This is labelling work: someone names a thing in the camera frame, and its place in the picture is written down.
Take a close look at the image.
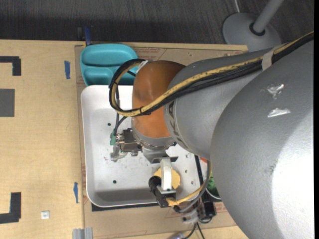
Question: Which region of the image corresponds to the grey round floor stand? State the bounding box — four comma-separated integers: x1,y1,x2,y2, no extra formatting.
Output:
221,0,297,52

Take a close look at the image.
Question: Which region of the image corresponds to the green toy vegetable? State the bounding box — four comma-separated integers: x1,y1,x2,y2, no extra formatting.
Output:
207,174,219,196

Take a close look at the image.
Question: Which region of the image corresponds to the thin black rod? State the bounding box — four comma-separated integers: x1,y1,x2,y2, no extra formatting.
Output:
194,154,204,191

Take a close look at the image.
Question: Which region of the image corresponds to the black block with wires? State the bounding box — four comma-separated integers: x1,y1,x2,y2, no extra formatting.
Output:
202,198,217,218

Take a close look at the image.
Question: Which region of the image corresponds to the black cylinder on white bracket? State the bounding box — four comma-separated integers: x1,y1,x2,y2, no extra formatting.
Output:
148,157,177,208

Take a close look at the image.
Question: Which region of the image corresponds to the white plastic tray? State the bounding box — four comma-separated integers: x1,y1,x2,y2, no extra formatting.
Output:
80,84,203,208

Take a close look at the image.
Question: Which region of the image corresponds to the blue divided plate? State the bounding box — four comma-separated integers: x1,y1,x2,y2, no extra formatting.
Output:
79,43,139,87

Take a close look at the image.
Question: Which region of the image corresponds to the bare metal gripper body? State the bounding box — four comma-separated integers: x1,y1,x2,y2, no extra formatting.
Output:
116,127,178,164

